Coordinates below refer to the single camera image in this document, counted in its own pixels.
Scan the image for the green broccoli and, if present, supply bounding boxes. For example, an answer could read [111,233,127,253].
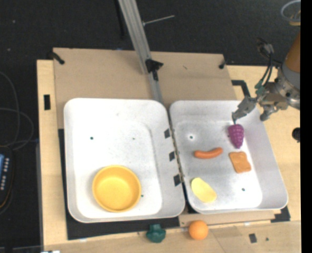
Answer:
[145,223,167,244]

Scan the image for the yellow bowl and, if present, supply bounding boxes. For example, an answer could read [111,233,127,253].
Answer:
[91,164,143,213]

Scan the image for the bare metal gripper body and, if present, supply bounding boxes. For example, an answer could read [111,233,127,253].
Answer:
[258,74,301,111]

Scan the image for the orange bread slice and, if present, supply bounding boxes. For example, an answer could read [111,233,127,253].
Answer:
[228,151,252,174]

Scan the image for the orange ball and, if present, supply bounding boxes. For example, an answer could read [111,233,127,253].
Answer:
[188,220,210,241]

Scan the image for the white plastic tray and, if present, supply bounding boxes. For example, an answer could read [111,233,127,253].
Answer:
[168,99,289,216]
[63,97,186,224]

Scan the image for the yellow flat oval chip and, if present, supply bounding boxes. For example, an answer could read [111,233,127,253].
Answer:
[190,177,218,203]

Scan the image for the orange sausage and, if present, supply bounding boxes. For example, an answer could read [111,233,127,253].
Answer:
[193,147,224,160]

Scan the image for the purple grapes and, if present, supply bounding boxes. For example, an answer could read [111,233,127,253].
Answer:
[227,123,245,150]

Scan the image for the brown cardboard board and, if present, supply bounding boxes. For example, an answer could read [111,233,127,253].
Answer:
[52,47,283,228]

